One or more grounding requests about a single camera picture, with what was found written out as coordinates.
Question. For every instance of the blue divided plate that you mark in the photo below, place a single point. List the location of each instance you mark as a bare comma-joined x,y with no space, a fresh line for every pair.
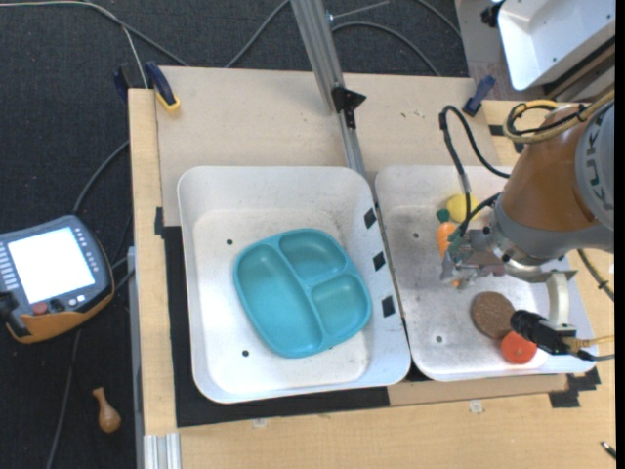
298,296

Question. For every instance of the orange carrot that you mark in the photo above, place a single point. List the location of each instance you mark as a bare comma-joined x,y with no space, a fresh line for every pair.
444,237

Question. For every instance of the brown round biscuit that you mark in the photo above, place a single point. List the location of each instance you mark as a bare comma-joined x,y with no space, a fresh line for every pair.
490,313

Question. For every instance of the white plastic tray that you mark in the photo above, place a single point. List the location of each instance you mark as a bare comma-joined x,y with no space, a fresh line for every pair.
215,281
429,311

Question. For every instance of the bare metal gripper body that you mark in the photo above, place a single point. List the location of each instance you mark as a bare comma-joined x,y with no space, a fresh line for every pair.
481,257

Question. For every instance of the pale wood board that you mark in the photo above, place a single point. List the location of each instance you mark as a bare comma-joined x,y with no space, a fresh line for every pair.
254,125

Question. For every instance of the brown toy drumstick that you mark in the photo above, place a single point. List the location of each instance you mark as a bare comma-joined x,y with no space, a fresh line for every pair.
108,415

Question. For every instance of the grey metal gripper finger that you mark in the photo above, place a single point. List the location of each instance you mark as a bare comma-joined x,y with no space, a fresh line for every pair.
449,267
468,277

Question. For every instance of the orange round fruit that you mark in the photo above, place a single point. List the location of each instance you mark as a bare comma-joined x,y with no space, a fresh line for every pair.
516,350

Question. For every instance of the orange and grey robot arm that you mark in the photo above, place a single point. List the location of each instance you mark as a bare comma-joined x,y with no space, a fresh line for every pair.
547,183

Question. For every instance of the black cylinder on white bracket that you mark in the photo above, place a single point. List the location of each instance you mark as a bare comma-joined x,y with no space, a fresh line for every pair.
537,328

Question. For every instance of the yellow lemon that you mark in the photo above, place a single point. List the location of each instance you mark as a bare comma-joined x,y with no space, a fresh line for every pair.
461,206

